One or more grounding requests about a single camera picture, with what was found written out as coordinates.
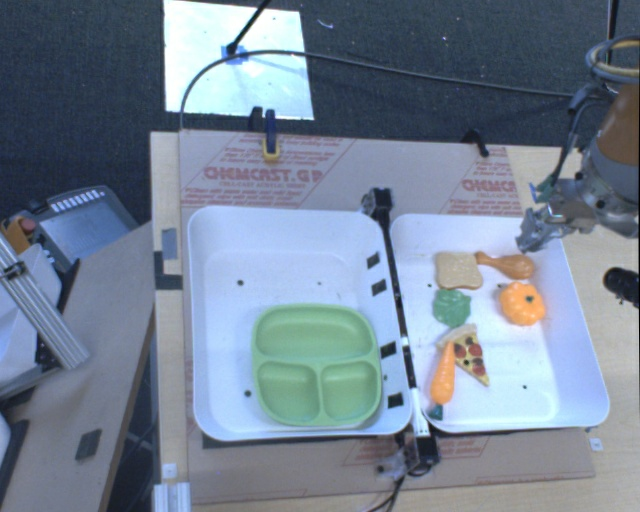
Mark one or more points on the orange pumpkin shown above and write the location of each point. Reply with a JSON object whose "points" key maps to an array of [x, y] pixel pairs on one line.
{"points": [[521, 304]]}

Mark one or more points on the pizza slice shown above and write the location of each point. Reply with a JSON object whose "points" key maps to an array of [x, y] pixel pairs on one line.
{"points": [[470, 356]]}

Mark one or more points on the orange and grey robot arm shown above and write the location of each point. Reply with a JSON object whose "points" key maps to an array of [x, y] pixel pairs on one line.
{"points": [[620, 130]]}

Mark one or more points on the green lettuce leaf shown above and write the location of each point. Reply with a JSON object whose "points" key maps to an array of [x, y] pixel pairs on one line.
{"points": [[451, 307]]}

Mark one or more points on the white plastic tray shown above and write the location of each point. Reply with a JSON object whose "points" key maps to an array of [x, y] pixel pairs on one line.
{"points": [[280, 270], [520, 395]]}

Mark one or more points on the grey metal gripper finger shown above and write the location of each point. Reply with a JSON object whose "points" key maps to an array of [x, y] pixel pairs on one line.
{"points": [[528, 232], [549, 234]]}

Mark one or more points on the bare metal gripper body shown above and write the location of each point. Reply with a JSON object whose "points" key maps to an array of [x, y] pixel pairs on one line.
{"points": [[595, 207]]}

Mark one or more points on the tan bread slice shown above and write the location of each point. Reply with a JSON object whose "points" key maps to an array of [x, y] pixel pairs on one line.
{"points": [[456, 271]]}

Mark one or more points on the thin black and white rod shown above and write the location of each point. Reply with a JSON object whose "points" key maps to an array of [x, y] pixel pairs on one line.
{"points": [[398, 305]]}

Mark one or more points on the orange carrot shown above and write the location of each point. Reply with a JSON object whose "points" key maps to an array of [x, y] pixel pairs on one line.
{"points": [[444, 380]]}

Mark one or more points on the green divided plate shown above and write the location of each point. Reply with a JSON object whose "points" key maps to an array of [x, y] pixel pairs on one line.
{"points": [[315, 360]]}

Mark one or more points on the brown cardboard board red print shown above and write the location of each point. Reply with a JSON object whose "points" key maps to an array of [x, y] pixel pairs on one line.
{"points": [[310, 170]]}

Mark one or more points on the brown chicken drumstick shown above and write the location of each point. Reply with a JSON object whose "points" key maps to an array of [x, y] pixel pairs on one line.
{"points": [[512, 266]]}

